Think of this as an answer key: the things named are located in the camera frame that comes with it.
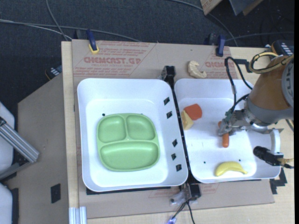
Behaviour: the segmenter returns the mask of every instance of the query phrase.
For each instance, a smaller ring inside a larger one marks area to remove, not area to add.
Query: toy banana
[[[190,61],[188,64],[188,72],[190,76],[195,78],[206,78],[206,72],[205,71],[199,71],[197,69],[197,66],[199,64],[196,61]]]
[[[230,162],[223,162],[223,163],[221,163],[216,168],[215,175],[218,177],[218,176],[226,173],[227,171],[237,171],[237,172],[241,172],[241,173],[247,174],[247,172],[243,169],[243,167],[241,166],[240,163],[234,162],[234,161],[230,161]]]

